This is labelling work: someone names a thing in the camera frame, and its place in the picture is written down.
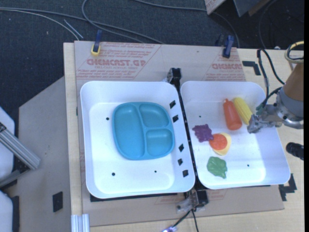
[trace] toy food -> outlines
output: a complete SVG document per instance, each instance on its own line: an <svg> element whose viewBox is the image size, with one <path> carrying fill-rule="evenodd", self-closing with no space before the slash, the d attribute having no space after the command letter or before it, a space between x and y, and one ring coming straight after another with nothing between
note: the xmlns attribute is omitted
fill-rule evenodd
<svg viewBox="0 0 309 232"><path fill-rule="evenodd" d="M227 166L225 160L218 157L210 157L207 163L207 170L214 176L226 179Z"/></svg>
<svg viewBox="0 0 309 232"><path fill-rule="evenodd" d="M225 156L230 149L232 138L227 133L216 133L213 135L213 140L209 140L209 144L213 151L221 156Z"/></svg>
<svg viewBox="0 0 309 232"><path fill-rule="evenodd" d="M194 130L195 136L198 138L200 143L213 139L211 129L209 128L208 124L194 126L192 130Z"/></svg>
<svg viewBox="0 0 309 232"><path fill-rule="evenodd" d="M226 99L223 109L227 128L232 131L238 130L242 126L242 122L233 102Z"/></svg>
<svg viewBox="0 0 309 232"><path fill-rule="evenodd" d="M236 111L238 112L239 116L242 118L243 122L246 125L249 125L249 120L251 118L252 112L248 107L247 103L240 97L236 97L234 99L234 105Z"/></svg>

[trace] cable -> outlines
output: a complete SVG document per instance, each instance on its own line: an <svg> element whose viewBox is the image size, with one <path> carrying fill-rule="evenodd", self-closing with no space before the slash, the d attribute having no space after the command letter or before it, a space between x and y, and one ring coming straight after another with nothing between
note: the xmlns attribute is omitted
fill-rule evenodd
<svg viewBox="0 0 309 232"><path fill-rule="evenodd" d="M64 28L65 28L66 30L68 30L71 34L73 34L74 37L79 41L79 38L77 37L77 35L76 35L71 29L69 29L68 27L64 26L63 24L61 24L60 22L58 22L58 21L56 21L56 20L54 20L54 19L52 19L52 18L49 18L49 17L44 16L44 15L42 15L42 14L36 14L36 13L27 12L27 11L21 11L21 10L11 10L11 9L2 9L2 10L14 11L14 12L20 12L20 13L26 13L26 14L31 14L31 15L33 14L33 15L37 15L37 16L44 17L44 18L46 18L46 19L48 19L48 20L51 20L51 21L53 21L53 22L56 22L57 24L59 24L59 25L61 25L62 27L64 27Z"/></svg>
<svg viewBox="0 0 309 232"><path fill-rule="evenodd" d="M176 227L178 224L180 224L189 214L191 210L189 210L183 217L181 217L172 227Z"/></svg>
<svg viewBox="0 0 309 232"><path fill-rule="evenodd" d="M282 87L276 88L274 91L272 91L272 92L263 100L263 102L262 102L263 107L266 106L268 99L269 99L273 94L277 94L281 88L282 88Z"/></svg>
<svg viewBox="0 0 309 232"><path fill-rule="evenodd" d="M193 218L194 218L195 228L197 229L197 232L198 232L198 227L197 227L197 218L195 217L195 214L194 214L193 209L192 209L191 211L192 211L192 215L193 215Z"/></svg>
<svg viewBox="0 0 309 232"><path fill-rule="evenodd" d="M104 26L104 27L109 27L109 28L112 28L112 29L116 29L116 30L121 30L121 31L124 31L124 32L128 32L128 33L132 33L132 34L135 34L135 35L138 35L138 36L141 36L145 39L149 39L149 40L152 40L156 43L159 43L159 44L164 44L163 42L159 41L159 40L156 40L154 38L151 38L147 35L144 35L144 34L141 34L141 33L138 33L138 32L134 32L134 31L131 31L131 30L128 30L128 29L123 29L123 28L120 28L120 27L116 27L116 26L112 26L112 25L108 25L108 24L105 24L105 23L100 23L100 22L97 22L97 21L92 21L90 20L87 15L85 14L84 12L84 7L85 7L85 4L88 2L89 0L84 0L83 2L83 5L82 5L82 11L83 11L83 16L85 18L81 18L81 17L78 17L78 16L74 16L74 15L70 15L70 14L63 14L63 13L58 13L58 12L51 12L51 11L45 11L45 10L35 10L35 9L24 9L24 8L10 8L10 7L0 7L0 10L7 10L7 11L14 11L14 10L19 10L19 11L25 11L25 12L35 12L35 13L44 13L44 14L50 14L50 15L59 15L59 16L64 16L64 17L68 17L68 18L73 18L73 19L77 19L77 20L82 20L82 21L87 21L89 22L91 25L95 26L95 27L98 27L98 25L100 26ZM155 6L155 7L159 7L159 8L167 8L167 9L175 9L175 10L191 10L191 11L201 11L201 12L207 12L206 9L199 9L199 8L186 8L186 7L173 7L173 6L167 6L167 5L160 5L160 4L154 4L154 3L150 3L150 2L145 2L145 1L142 1L142 0L133 0L133 1L136 1L136 2L139 2L139 3L143 3L143 4L147 4L147 5L151 5L151 6ZM225 19L222 15L219 15L217 13L213 13L214 15L217 15L218 17L222 18L229 26L230 28L232 29L236 39L237 39L237 44L238 44L238 48L240 48L240 45L239 45L239 38L238 38L238 35L236 34L236 31L235 29L233 28L233 26L229 23L229 21L227 19ZM104 29L102 27L100 27L100 29L103 29L107 32L110 32L112 34L116 34L118 36L122 36L122 37L126 37L126 38L129 38L129 39L132 39L132 40L135 40L137 42L140 42L140 43L143 43L142 41L138 40L138 39L135 39L133 37L130 37L130 36L127 36L127 35L124 35L124 34L121 34L121 33L117 33L117 32L114 32L114 31L111 31L111 30L108 30L108 29Z"/></svg>
<svg viewBox="0 0 309 232"><path fill-rule="evenodd" d="M105 31L106 31L106 29L97 26L97 25L96 25L97 23L94 23L93 21L91 21L91 20L86 16L86 14L85 14L85 12L84 12L84 7L85 7L85 4L86 4L88 1L89 1L89 0L84 0L84 2L83 2L83 4L82 4L82 13L83 13L84 18L85 18L91 25L93 25L93 26L95 26L95 27L97 27L97 28L99 28L99 29L102 29L102 30L105 30ZM139 2L139 3L142 3L142 4L146 4L146 5L150 5L150 6L153 6L153 7L158 7L158 8L166 8L166 9L173 9L173 10L191 10L191 11L207 12L207 10L205 10L205 9L199 9L199 8L174 7L174 6L167 6L167 5L155 4L155 3L146 2L146 1L142 1L142 0L132 0L132 1ZM220 18L222 18L222 19L230 26L230 28L232 29L233 33L235 34L235 37L236 37L236 39L237 39L238 48L239 48L239 38L238 38L238 35L236 34L236 31L235 31L235 29L233 28L233 26L232 26L232 25L229 23L229 21L226 20L222 15L219 15L219 14L217 14L217 13L213 13L213 14L215 14L215 15L219 16ZM115 29L119 29L119 30L124 30L124 29L119 28L119 27L114 27L114 28L115 28ZM133 31L129 31L129 32L134 33L134 34L139 35L139 36L142 36L142 37L145 37L145 35L142 35L142 34L139 34L139 33L133 32Z"/></svg>
<svg viewBox="0 0 309 232"><path fill-rule="evenodd" d="M270 66L271 66L271 69L272 69L272 71L273 71L275 77L277 78L277 80L278 80L281 84L284 84L284 82L278 77L278 75L277 75L277 73L276 73L276 70L275 70L275 67L274 67L274 65L273 65L273 63L272 63L272 61L271 61L271 58L270 58L269 54L267 53L267 51L266 51L265 49L260 49L260 50L261 50L262 52L264 52L265 55L266 55L266 57L268 58L268 61L269 61Z"/></svg>
<svg viewBox="0 0 309 232"><path fill-rule="evenodd" d="M302 58L291 58L290 57L291 50L294 49L295 47L299 46L299 45L304 45L304 41L299 41L299 42L296 42L294 44L291 44L286 49L286 51L284 52L285 59L288 60L290 63L298 64L298 63L303 63L304 62L304 57L302 57Z"/></svg>
<svg viewBox="0 0 309 232"><path fill-rule="evenodd" d="M288 39L290 42L294 41L292 38L290 38L288 36L288 33L286 32L286 30L283 30L284 26L288 26L290 28L289 25L294 23L294 21L297 21L298 23L304 24L304 22L299 19L301 16L302 17L304 16L304 13L295 16L295 15L292 15L290 13L284 12L284 13L280 13L280 14L278 14L276 16L273 16L268 11L267 15L268 15L268 19L270 21L268 33L269 33L269 41L272 44L272 48L277 46L277 44L275 43L275 35L276 35L276 33L280 34L280 37L284 37L284 38ZM286 21L284 21L282 23L279 22L279 23L276 24L275 20L277 20L277 18L279 16L282 16L282 15L286 15L286 16L288 16L288 18L286 19Z"/></svg>
<svg viewBox="0 0 309 232"><path fill-rule="evenodd" d="M83 36L74 28L72 25L64 19L64 22L79 36L83 39Z"/></svg>
<svg viewBox="0 0 309 232"><path fill-rule="evenodd" d="M259 32L259 38L260 38L260 41L261 41L261 44L263 46L264 49L266 49L266 46L264 44L264 41L263 41L263 38L262 38L262 33L261 33L261 24L262 24L262 19L263 19L263 16L264 14L266 13L266 11L269 9L269 7L271 5L273 5L275 2L277 2L278 0L273 0L263 11L263 13L261 14L261 17L260 17L260 20L259 20L259 24L258 24L258 32Z"/></svg>
<svg viewBox="0 0 309 232"><path fill-rule="evenodd" d="M266 72L264 70L263 64L262 64L261 49L257 50L256 54L257 54L257 57L259 59L259 65L260 65L260 68L261 68L261 71L262 71L262 74L263 74L263 77L264 77L264 82L265 82L265 87L266 87L266 97L267 97L269 95L269 81L268 81Z"/></svg>

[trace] plastic bottle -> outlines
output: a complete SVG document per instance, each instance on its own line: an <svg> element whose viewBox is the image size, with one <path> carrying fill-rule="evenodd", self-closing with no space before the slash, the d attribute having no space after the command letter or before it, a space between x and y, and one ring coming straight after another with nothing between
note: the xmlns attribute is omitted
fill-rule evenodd
<svg viewBox="0 0 309 232"><path fill-rule="evenodd" d="M232 101L228 99L223 103L224 116L229 130L238 130L242 126L242 121Z"/></svg>

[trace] blue plate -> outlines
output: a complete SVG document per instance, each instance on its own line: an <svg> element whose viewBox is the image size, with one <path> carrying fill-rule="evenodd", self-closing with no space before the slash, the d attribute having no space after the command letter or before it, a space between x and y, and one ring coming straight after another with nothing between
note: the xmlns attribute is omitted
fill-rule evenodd
<svg viewBox="0 0 309 232"><path fill-rule="evenodd" d="M173 125L167 111L151 102L129 102L117 106L112 132L119 153L130 160L156 159L175 145Z"/></svg>

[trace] green pepper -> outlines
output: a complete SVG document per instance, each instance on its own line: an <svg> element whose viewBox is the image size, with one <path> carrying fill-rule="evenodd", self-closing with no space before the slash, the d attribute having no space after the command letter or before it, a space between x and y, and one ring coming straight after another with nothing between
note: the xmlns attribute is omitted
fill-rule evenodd
<svg viewBox="0 0 309 232"><path fill-rule="evenodd" d="M207 170L214 176L226 179L227 166L226 161L219 157L210 157L207 163Z"/></svg>

